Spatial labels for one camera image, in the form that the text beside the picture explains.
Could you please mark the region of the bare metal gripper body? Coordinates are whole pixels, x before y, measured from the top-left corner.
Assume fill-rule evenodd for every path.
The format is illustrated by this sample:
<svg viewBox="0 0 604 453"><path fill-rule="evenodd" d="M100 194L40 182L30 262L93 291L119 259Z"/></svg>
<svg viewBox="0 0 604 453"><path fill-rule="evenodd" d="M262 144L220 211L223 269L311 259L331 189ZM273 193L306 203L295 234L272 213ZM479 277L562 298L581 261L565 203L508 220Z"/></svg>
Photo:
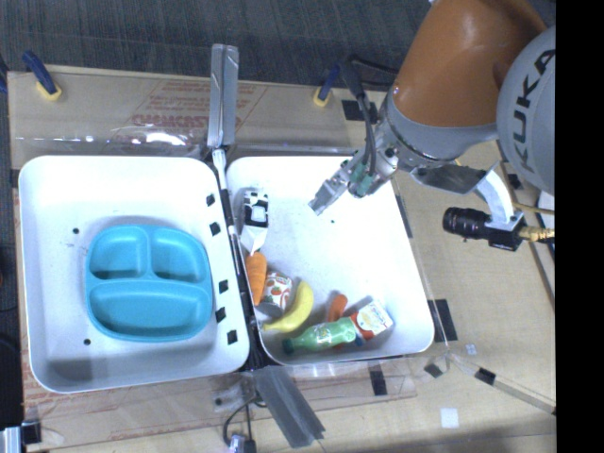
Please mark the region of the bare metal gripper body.
<svg viewBox="0 0 604 453"><path fill-rule="evenodd" d="M392 178L398 167L397 141L386 137L382 132L376 132L374 138L376 150L365 164L362 163L365 151L362 148L346 159L329 180L335 197L340 197L345 192L356 197L366 197Z"/></svg>

